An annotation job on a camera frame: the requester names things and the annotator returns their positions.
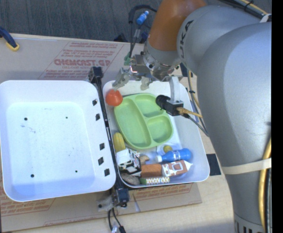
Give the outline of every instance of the small yellow object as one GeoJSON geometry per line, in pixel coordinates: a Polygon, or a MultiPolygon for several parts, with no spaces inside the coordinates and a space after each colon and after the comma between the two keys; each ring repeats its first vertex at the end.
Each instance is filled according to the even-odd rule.
{"type": "Polygon", "coordinates": [[[18,49],[19,49],[19,44],[18,43],[16,43],[16,48],[13,48],[9,43],[5,43],[6,44],[6,46],[10,49],[10,50],[12,50],[12,51],[14,51],[14,52],[16,52],[18,49]]]}
{"type": "Polygon", "coordinates": [[[121,133],[116,132],[113,135],[113,145],[116,152],[126,149],[124,138],[121,133]]]}
{"type": "Polygon", "coordinates": [[[164,150],[165,153],[167,153],[168,151],[172,151],[172,147],[170,145],[165,145],[163,147],[163,150],[164,150]]]}

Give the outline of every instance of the blue bottle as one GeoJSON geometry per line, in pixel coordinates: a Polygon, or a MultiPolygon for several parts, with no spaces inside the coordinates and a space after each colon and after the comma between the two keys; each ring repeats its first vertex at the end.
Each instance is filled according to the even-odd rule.
{"type": "Polygon", "coordinates": [[[136,20],[136,22],[137,22],[137,24],[138,25],[142,25],[144,22],[145,22],[145,20],[147,19],[147,15],[149,14],[149,11],[148,10],[146,10],[144,13],[142,13],[139,17],[138,17],[138,19],[136,20]]]}
{"type": "Polygon", "coordinates": [[[189,149],[181,149],[181,150],[172,150],[168,151],[164,155],[157,155],[155,157],[155,161],[157,163],[163,162],[163,161],[168,161],[168,162],[173,162],[173,161],[178,161],[178,160],[184,160],[184,161],[189,161],[192,156],[192,153],[189,149]]]}

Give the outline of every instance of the toy food package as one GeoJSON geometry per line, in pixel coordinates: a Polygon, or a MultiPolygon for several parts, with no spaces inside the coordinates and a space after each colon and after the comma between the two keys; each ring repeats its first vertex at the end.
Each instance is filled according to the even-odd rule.
{"type": "Polygon", "coordinates": [[[140,183],[145,185],[166,184],[169,183],[169,181],[169,177],[140,178],[140,183]]]}
{"type": "Polygon", "coordinates": [[[138,156],[138,152],[130,149],[117,152],[118,169],[129,174],[140,175],[141,164],[138,156]]]}
{"type": "Polygon", "coordinates": [[[141,165],[141,177],[152,178],[162,176],[162,165],[161,164],[148,164],[141,165]]]}
{"type": "Polygon", "coordinates": [[[186,173],[191,166],[191,163],[184,160],[166,163],[162,165],[162,175],[165,177],[170,177],[183,174],[186,173]]]}

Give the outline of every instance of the green plastic plate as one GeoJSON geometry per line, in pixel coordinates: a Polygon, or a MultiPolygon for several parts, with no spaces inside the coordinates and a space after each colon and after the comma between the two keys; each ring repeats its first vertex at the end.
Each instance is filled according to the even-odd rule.
{"type": "Polygon", "coordinates": [[[129,95],[114,109],[119,130],[134,149],[149,149],[172,137],[170,118],[155,99],[149,93],[129,95]]]}

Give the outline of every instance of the white tray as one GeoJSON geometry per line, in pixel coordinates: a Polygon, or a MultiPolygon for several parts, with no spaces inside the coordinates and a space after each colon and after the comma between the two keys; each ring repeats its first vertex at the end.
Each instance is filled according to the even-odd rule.
{"type": "Polygon", "coordinates": [[[1,83],[0,148],[15,201],[104,191],[116,180],[99,96],[86,81],[1,83]]]}
{"type": "MultiPolygon", "coordinates": [[[[106,97],[107,93],[112,89],[112,83],[110,81],[106,83],[103,87],[103,95],[106,97]]],[[[125,86],[119,88],[118,90],[122,96],[127,96],[137,93],[151,93],[155,96],[165,95],[170,97],[170,86],[168,82],[155,81],[149,85],[149,89],[140,90],[141,81],[129,81],[125,86]]],[[[179,99],[183,101],[183,106],[186,109],[192,111],[192,106],[188,92],[182,84],[179,84],[180,97],[179,99]]],[[[109,120],[109,125],[112,135],[115,132],[120,132],[117,126],[117,122],[114,117],[114,107],[106,104],[106,110],[109,120]]],[[[155,156],[157,154],[164,154],[164,145],[170,145],[174,150],[188,148],[192,151],[192,157],[189,160],[192,163],[192,167],[185,174],[172,177],[170,183],[167,184],[156,184],[156,185],[131,185],[125,181],[127,186],[132,188],[141,188],[149,186],[162,186],[162,185],[173,185],[182,183],[194,183],[206,180],[209,177],[209,164],[207,156],[205,153],[204,145],[201,140],[200,132],[198,127],[191,120],[184,118],[183,116],[169,116],[172,126],[173,126],[173,136],[165,143],[146,150],[139,150],[142,154],[146,154],[150,160],[147,164],[155,163],[155,156]]]]}

